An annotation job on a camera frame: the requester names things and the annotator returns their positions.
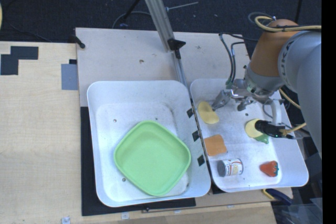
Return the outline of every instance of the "yellow cable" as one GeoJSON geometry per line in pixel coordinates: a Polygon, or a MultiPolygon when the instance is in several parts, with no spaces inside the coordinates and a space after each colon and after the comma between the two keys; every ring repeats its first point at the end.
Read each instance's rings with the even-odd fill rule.
{"type": "Polygon", "coordinates": [[[306,125],[307,125],[306,122],[304,122],[304,123],[302,123],[302,124],[300,124],[300,125],[298,125],[298,126],[292,128],[292,129],[288,129],[288,130],[286,130],[286,129],[281,129],[280,132],[281,132],[283,135],[287,135],[287,134],[289,134],[289,133],[291,133],[291,132],[294,132],[294,131],[297,131],[297,130],[301,129],[302,127],[305,127],[306,125]]]}
{"type": "Polygon", "coordinates": [[[0,3],[0,29],[1,29],[1,24],[2,24],[2,7],[0,3]]]}
{"type": "Polygon", "coordinates": [[[271,200],[275,200],[275,198],[266,191],[266,189],[264,188],[263,190],[261,190],[263,194],[265,194],[269,199],[271,200]]]}
{"type": "Polygon", "coordinates": [[[292,105],[294,105],[298,109],[301,109],[301,107],[298,104],[296,104],[292,99],[290,99],[289,96],[286,95],[285,92],[281,88],[279,89],[279,92],[283,95],[283,97],[287,99],[288,102],[290,102],[292,105]]]}
{"type": "Polygon", "coordinates": [[[274,20],[271,17],[268,16],[257,16],[254,21],[263,30],[267,30],[270,32],[290,32],[290,31],[302,31],[302,30],[314,30],[314,29],[322,29],[322,26],[320,25],[310,25],[310,26],[297,26],[297,27],[286,27],[282,26],[280,28],[274,28],[274,27],[268,27],[266,25],[263,25],[262,23],[259,22],[261,19],[266,19],[266,20],[274,20]]]}

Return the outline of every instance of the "black tape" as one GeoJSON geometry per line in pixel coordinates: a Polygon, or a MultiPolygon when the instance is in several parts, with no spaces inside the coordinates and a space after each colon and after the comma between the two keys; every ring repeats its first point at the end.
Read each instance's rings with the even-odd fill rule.
{"type": "Polygon", "coordinates": [[[140,205],[109,207],[104,205],[97,196],[95,166],[93,162],[91,125],[88,107],[80,108],[81,117],[81,205],[82,216],[113,214],[119,212],[183,208],[196,206],[195,198],[156,201],[140,205]]]}
{"type": "Polygon", "coordinates": [[[11,46],[11,53],[1,55],[0,75],[18,75],[19,60],[37,60],[38,47],[11,46]]]}
{"type": "Polygon", "coordinates": [[[198,131],[193,132],[193,139],[194,139],[194,142],[195,142],[197,139],[199,139],[199,137],[200,137],[200,134],[198,133],[198,131]]]}
{"type": "Polygon", "coordinates": [[[187,114],[188,114],[188,117],[189,117],[189,119],[190,119],[191,116],[194,115],[193,109],[192,109],[192,108],[189,109],[189,110],[187,111],[187,114]]]}
{"type": "Polygon", "coordinates": [[[202,164],[205,163],[205,159],[204,159],[204,156],[201,155],[200,157],[197,158],[197,161],[198,161],[198,165],[201,166],[202,164]]]}

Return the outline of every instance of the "wooden table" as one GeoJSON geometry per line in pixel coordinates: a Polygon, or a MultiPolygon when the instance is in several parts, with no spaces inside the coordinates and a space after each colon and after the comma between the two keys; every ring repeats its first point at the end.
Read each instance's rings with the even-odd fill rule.
{"type": "Polygon", "coordinates": [[[76,45],[0,42],[0,54],[11,46],[38,47],[38,60],[0,76],[0,223],[276,223],[259,190],[209,193],[192,208],[83,217],[80,96],[62,90],[61,78],[76,45]]]}

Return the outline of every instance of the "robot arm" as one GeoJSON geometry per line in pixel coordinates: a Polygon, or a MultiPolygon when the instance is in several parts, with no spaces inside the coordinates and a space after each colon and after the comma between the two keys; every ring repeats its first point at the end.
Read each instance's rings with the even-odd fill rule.
{"type": "MultiPolygon", "coordinates": [[[[274,20],[261,35],[244,79],[236,79],[229,95],[241,100],[238,110],[254,101],[271,103],[273,121],[258,121],[255,128],[274,137],[286,134],[279,123],[279,103],[270,96],[283,85],[297,93],[303,118],[311,137],[322,155],[321,145],[321,31],[300,30],[290,20],[274,20]]],[[[224,105],[228,97],[218,99],[213,109],[224,105]]]]}

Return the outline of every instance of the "green plastic plate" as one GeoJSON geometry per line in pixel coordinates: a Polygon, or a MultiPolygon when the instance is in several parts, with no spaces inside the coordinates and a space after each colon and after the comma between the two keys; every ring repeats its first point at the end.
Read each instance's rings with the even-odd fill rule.
{"type": "Polygon", "coordinates": [[[188,147],[156,121],[142,121],[114,150],[120,172],[152,196],[167,194],[182,178],[191,162],[188,147]]]}

